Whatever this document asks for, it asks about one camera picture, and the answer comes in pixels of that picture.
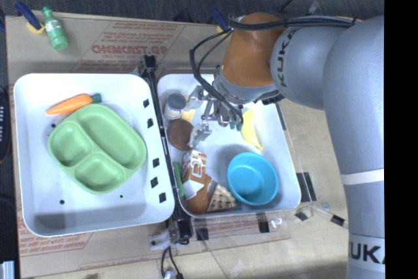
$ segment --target toy banana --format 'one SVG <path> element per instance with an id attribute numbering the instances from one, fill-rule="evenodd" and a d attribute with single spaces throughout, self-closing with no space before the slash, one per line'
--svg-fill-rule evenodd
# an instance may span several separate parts
<path id="1" fill-rule="evenodd" d="M 263 150 L 264 148 L 259 143 L 259 140 L 254 130 L 254 111 L 252 109 L 247 110 L 244 113 L 243 117 L 244 117 L 244 124 L 241 129 L 242 137 L 248 143 L 256 146 L 259 150 Z"/>

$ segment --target small plastic bottle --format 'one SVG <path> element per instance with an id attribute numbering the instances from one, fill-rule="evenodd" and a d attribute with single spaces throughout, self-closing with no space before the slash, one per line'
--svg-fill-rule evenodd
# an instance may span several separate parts
<path id="1" fill-rule="evenodd" d="M 51 40 L 52 48 L 55 50 L 66 49 L 68 40 L 65 37 L 61 23 L 52 14 L 52 9 L 49 6 L 45 6 L 42 8 L 42 14 L 45 16 L 45 30 Z"/>

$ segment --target round brown food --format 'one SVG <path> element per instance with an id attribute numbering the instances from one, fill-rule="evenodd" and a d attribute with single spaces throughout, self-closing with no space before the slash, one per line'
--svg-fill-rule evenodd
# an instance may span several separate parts
<path id="1" fill-rule="evenodd" d="M 182 119 L 174 120 L 167 130 L 167 137 L 173 147 L 179 150 L 190 150 L 188 143 L 190 141 L 190 134 L 193 130 L 193 125 Z"/>

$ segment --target green divided plate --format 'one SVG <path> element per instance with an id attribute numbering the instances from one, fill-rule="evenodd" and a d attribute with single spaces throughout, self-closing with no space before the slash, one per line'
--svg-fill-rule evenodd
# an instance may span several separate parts
<path id="1" fill-rule="evenodd" d="M 101 104 L 85 106 L 62 121 L 51 133 L 48 149 L 78 185 L 96 194 L 122 185 L 147 154 L 140 135 Z"/>

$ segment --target small metal can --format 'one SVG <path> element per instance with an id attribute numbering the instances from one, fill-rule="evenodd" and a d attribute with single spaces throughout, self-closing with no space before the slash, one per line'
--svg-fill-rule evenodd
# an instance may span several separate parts
<path id="1" fill-rule="evenodd" d="M 186 100 L 183 95 L 180 93 L 170 94 L 167 103 L 165 104 L 164 117 L 168 120 L 180 119 L 185 105 Z"/>

